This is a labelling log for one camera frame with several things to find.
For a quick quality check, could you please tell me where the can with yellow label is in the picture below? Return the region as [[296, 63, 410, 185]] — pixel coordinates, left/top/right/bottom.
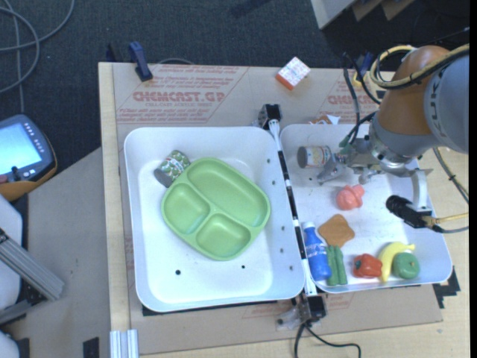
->
[[296, 144, 333, 170]]

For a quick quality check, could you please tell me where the pink toy doughnut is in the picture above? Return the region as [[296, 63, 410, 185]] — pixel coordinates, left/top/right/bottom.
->
[[335, 183, 366, 212]]

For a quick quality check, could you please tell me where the thin black and white rod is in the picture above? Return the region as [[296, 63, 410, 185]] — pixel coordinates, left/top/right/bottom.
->
[[268, 119, 318, 296]]

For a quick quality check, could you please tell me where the brown cardboard board red print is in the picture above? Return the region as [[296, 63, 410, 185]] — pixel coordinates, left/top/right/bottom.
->
[[111, 62, 445, 356]]

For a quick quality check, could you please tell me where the yellow banana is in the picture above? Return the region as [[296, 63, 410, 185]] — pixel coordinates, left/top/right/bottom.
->
[[376, 241, 417, 283]]

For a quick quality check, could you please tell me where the orange and white packet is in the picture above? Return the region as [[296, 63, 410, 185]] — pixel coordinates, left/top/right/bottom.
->
[[309, 113, 342, 126]]

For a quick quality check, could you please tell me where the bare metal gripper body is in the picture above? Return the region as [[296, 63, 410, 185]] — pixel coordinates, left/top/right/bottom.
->
[[340, 136, 416, 177]]

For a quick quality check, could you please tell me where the green toy apple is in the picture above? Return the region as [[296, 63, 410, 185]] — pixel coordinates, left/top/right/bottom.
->
[[391, 251, 421, 280]]

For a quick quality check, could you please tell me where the white plastic tray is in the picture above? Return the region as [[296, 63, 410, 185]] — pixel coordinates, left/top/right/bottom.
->
[[123, 125, 307, 313], [279, 122, 454, 295]]

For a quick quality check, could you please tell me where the blue bottle with white cap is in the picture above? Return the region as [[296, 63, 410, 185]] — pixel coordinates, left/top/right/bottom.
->
[[300, 221, 333, 282]]

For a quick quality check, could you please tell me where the green toy asparagus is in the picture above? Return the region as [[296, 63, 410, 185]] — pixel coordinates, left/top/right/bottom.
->
[[324, 245, 349, 287]]

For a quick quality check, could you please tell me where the green divided plate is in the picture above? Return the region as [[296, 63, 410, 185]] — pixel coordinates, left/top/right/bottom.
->
[[160, 157, 272, 262]]

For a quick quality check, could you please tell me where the can with green apple print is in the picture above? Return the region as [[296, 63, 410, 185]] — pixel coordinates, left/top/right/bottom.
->
[[153, 149, 192, 189]]

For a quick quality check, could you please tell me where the orange and white carton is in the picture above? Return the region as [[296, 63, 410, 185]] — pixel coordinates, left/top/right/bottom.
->
[[275, 56, 312, 91]]

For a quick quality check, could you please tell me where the brown toy bread slice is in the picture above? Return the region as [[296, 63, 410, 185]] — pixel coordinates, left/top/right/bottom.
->
[[317, 213, 356, 249]]

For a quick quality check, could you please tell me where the black cylinder on white bracket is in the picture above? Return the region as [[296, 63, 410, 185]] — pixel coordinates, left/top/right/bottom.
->
[[385, 167, 435, 229]]

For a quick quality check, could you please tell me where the orange toy bell pepper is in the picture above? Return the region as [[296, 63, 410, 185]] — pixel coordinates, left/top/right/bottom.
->
[[352, 253, 385, 280]]

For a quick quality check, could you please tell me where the black block with thin wires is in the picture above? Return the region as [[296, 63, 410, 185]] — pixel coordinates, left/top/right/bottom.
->
[[256, 103, 282, 128], [297, 295, 329, 323]]

